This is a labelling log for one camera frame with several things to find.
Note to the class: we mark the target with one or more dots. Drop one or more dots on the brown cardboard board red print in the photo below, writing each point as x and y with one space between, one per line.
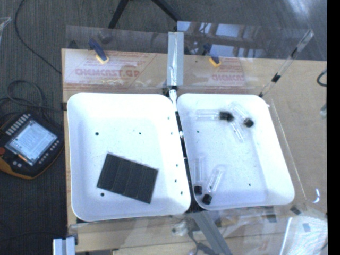
297 131

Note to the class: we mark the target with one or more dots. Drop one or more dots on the white plastic tray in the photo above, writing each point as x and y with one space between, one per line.
127 115
239 169

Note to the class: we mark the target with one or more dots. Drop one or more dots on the black ribbed rectangular panel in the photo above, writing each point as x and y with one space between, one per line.
127 178

